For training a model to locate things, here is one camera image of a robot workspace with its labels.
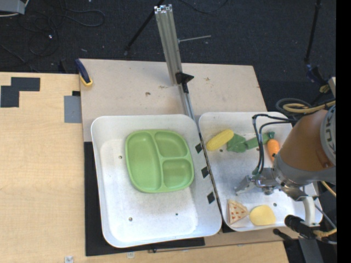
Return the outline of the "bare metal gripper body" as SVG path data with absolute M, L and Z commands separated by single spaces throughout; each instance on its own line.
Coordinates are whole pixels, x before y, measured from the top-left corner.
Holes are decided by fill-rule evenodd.
M 265 195 L 270 195 L 275 190 L 281 191 L 282 175 L 278 168 L 263 168 L 253 176 L 253 180 L 255 186 L 261 188 Z

